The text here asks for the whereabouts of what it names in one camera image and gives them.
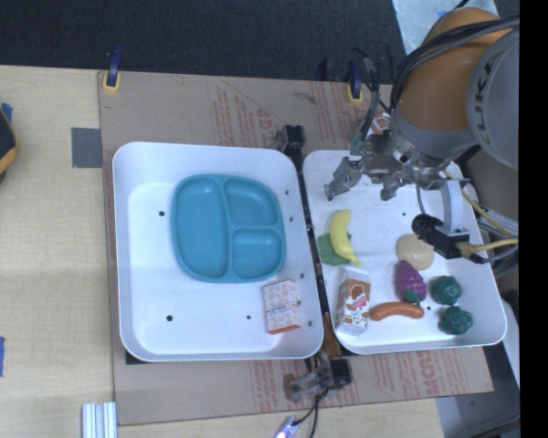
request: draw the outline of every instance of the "potato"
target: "potato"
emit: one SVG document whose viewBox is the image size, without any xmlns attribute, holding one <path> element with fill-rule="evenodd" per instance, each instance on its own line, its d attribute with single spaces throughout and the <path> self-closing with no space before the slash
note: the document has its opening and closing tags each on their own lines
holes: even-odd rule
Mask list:
<svg viewBox="0 0 548 438">
<path fill-rule="evenodd" d="M 398 259 L 404 259 L 416 270 L 422 271 L 432 265 L 435 251 L 432 245 L 420 240 L 417 235 L 404 234 L 395 243 L 395 254 Z"/>
</svg>

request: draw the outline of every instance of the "toy sausage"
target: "toy sausage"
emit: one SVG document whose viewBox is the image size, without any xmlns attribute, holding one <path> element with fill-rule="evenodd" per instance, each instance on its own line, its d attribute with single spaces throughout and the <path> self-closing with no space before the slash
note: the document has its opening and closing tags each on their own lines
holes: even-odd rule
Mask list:
<svg viewBox="0 0 548 438">
<path fill-rule="evenodd" d="M 404 315 L 410 318 L 424 317 L 424 309 L 408 302 L 385 302 L 370 310 L 370 318 L 379 321 L 393 315 Z"/>
</svg>

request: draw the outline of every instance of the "blue plate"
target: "blue plate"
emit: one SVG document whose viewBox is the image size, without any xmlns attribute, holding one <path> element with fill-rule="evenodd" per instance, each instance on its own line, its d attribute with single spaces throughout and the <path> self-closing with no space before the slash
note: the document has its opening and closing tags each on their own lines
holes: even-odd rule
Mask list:
<svg viewBox="0 0 548 438">
<path fill-rule="evenodd" d="M 286 238 L 274 193 L 256 180 L 200 174 L 174 191 L 172 233 L 186 273 L 210 282 L 255 282 L 276 274 Z"/>
</svg>

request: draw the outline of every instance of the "wooden surface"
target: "wooden surface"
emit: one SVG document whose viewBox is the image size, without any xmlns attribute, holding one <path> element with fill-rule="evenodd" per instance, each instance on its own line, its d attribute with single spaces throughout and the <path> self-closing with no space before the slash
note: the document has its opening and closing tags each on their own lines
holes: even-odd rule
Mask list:
<svg viewBox="0 0 548 438">
<path fill-rule="evenodd" d="M 81 405 L 114 400 L 101 169 L 71 160 L 71 129 L 99 127 L 97 72 L 0 67 L 2 102 L 14 109 L 20 150 L 0 184 L 0 438 L 77 438 Z M 287 415 L 121 427 L 118 436 L 270 437 Z M 315 436 L 443 435 L 435 401 L 422 400 L 324 409 Z"/>
</svg>

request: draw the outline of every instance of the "yellow banana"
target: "yellow banana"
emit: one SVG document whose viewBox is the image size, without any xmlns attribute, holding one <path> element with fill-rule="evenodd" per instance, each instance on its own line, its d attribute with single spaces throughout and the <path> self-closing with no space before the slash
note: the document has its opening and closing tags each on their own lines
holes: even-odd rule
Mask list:
<svg viewBox="0 0 548 438">
<path fill-rule="evenodd" d="M 353 247 L 347 236 L 347 226 L 350 221 L 351 211 L 349 209 L 337 211 L 331 219 L 329 235 L 331 236 L 331 245 L 335 253 L 352 261 L 355 266 L 359 266 L 361 261 L 355 257 Z"/>
</svg>

